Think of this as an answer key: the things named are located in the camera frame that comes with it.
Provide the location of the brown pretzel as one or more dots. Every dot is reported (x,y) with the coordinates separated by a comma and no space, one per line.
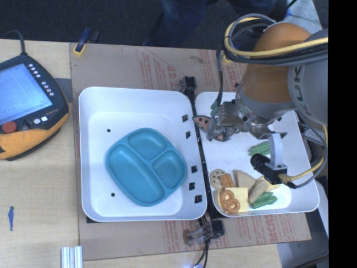
(229,201)

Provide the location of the green pea pod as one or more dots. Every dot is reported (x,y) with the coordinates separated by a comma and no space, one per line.
(263,200)

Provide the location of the yellow cheese slice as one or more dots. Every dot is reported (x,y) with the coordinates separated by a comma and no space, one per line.
(242,197)

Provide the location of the black cylinder on white bracket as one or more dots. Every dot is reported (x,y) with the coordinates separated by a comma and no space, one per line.
(272,169)

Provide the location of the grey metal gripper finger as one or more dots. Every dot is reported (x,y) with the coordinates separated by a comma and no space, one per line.
(229,133)
(212,128)

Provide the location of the brown cardboard board red print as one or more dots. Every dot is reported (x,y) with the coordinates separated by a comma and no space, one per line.
(117,66)

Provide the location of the orange square cracker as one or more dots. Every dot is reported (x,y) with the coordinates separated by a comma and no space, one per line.
(226,181)

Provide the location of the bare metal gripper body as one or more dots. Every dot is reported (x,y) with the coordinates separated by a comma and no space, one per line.
(230,116)

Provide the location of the person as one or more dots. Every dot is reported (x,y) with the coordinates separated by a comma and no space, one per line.
(189,7)

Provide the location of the pale yellow corn cob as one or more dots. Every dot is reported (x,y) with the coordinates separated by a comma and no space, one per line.
(257,191)

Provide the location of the tan bread slice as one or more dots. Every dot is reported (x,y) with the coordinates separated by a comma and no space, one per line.
(244,179)

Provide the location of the red watermelon slice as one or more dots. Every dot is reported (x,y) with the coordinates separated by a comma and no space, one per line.
(201,123)

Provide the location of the chocolate chip biscuit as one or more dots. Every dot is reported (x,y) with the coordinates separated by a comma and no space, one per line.
(215,177)

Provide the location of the thin black rod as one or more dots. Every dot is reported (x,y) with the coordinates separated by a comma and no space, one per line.
(201,152)

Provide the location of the green bean pod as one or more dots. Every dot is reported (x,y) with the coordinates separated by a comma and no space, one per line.
(259,148)

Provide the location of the white plastic tray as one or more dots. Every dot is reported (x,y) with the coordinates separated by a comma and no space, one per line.
(97,155)
(231,158)

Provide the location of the blue divided plate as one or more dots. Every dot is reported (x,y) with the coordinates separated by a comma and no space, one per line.
(139,166)

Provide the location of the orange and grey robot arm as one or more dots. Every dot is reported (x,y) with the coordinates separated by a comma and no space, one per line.
(267,77)

